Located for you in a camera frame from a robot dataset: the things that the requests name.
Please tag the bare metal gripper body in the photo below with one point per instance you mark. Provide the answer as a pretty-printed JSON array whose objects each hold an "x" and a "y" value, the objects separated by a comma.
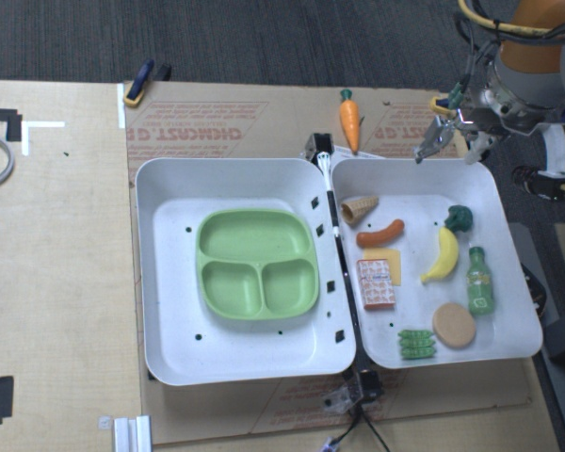
[{"x": 489, "y": 117}]

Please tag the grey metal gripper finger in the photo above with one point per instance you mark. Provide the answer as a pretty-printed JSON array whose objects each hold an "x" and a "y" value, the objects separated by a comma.
[
  {"x": 437, "y": 135},
  {"x": 479, "y": 148}
]

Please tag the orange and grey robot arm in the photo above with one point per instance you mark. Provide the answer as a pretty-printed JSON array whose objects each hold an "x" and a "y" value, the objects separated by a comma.
[{"x": 541, "y": 12}]

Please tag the green broccoli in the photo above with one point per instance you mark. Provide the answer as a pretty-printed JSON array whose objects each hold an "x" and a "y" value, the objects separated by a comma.
[{"x": 460, "y": 217}]

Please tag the orange carrot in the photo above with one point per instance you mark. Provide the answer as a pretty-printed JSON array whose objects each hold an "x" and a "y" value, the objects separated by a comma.
[{"x": 350, "y": 120}]

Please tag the tan ice cream cone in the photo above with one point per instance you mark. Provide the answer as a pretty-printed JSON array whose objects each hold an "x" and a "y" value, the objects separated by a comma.
[{"x": 358, "y": 207}]

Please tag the white plastic tray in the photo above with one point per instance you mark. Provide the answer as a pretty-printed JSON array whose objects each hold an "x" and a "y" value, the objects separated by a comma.
[
  {"x": 174, "y": 276},
  {"x": 504, "y": 252}
]

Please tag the yellow banana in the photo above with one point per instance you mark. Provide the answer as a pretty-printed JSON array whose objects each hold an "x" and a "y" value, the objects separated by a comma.
[{"x": 447, "y": 257}]

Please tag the orange sausage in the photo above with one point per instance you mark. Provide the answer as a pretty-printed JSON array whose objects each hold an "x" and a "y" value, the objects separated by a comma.
[{"x": 379, "y": 235}]

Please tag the yellow cheese slice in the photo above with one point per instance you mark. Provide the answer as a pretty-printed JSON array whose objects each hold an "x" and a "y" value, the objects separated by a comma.
[{"x": 392, "y": 258}]

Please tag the green bottle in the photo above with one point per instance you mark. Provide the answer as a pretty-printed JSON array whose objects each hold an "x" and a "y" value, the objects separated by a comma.
[{"x": 479, "y": 285}]

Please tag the thin black and white rod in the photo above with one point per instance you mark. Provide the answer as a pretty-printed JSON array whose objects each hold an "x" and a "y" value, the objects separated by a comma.
[{"x": 343, "y": 257}]

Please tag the orange and white carton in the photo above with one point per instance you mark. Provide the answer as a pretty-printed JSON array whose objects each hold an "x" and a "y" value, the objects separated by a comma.
[{"x": 376, "y": 284}]

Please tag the tan round biscuit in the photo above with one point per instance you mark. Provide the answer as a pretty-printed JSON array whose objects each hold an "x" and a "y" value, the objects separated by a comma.
[{"x": 454, "y": 325}]

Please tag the brown cardboard board red print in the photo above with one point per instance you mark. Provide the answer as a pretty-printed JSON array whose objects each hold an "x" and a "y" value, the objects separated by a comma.
[{"x": 245, "y": 125}]

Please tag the green divided plate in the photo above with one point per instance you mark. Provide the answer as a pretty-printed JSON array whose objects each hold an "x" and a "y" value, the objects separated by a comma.
[{"x": 256, "y": 233}]

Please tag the green pea pods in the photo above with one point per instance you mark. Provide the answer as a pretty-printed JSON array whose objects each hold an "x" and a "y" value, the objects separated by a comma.
[{"x": 416, "y": 344}]

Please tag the black cylinder on white bracket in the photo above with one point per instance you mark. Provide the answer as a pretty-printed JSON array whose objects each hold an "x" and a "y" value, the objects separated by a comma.
[{"x": 546, "y": 184}]

